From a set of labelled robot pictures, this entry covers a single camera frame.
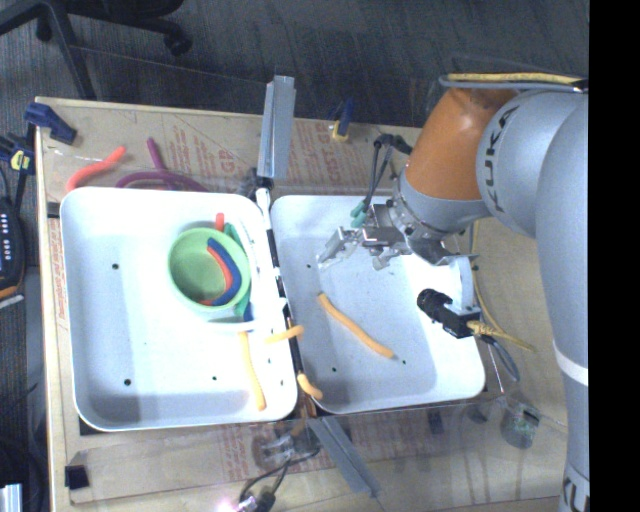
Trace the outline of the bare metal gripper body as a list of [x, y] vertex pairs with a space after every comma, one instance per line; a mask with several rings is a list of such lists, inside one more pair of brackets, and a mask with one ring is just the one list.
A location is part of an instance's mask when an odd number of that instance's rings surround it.
[[373, 204], [361, 227], [361, 245], [370, 255], [372, 249], [393, 247], [415, 255], [431, 265], [448, 265], [453, 254], [444, 246], [446, 233], [418, 220], [410, 210], [387, 201]]

